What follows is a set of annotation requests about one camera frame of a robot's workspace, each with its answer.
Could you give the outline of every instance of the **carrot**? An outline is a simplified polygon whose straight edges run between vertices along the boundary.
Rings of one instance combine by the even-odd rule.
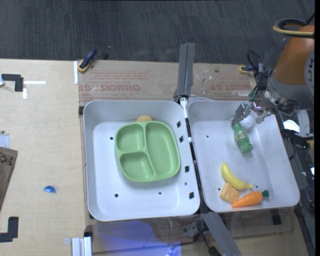
[[[269,197],[268,190],[263,191],[262,193],[259,191],[253,191],[245,196],[241,197],[237,201],[232,204],[232,207],[244,207],[244,206],[253,206],[260,203],[263,197]]]

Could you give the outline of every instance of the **white plastic tray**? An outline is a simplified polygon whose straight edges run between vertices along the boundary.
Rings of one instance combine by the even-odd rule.
[[[240,101],[194,101],[188,106],[192,141],[198,164],[203,197],[215,212],[235,212],[295,206],[300,192],[274,115],[247,131],[253,151],[242,154],[234,139],[231,117]],[[257,191],[268,190],[269,198],[249,207],[232,208],[219,197],[226,183],[221,164],[226,162],[240,179]],[[241,190],[240,197],[251,190]]]
[[[175,135],[181,167],[169,179],[134,182],[119,168],[116,132],[143,115],[166,123]],[[173,101],[95,100],[85,106],[83,120],[88,209],[95,219],[186,216],[198,210],[200,197],[181,106]]]

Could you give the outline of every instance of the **tan round object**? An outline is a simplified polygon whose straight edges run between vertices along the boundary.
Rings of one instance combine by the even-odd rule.
[[[152,121],[152,118],[150,116],[147,116],[147,115],[142,115],[136,121],[137,122]]]

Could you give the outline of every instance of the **yellow banana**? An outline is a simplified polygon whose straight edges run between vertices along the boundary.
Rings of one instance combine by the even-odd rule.
[[[252,184],[247,184],[241,179],[238,179],[225,162],[221,165],[221,174],[225,181],[237,190],[243,190],[245,188],[252,189]]]

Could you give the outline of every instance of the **green bottle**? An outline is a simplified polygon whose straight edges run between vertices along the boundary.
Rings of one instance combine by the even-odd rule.
[[[242,153],[249,153],[254,149],[254,146],[250,143],[249,137],[246,131],[240,126],[238,122],[232,125],[234,129],[234,139]]]

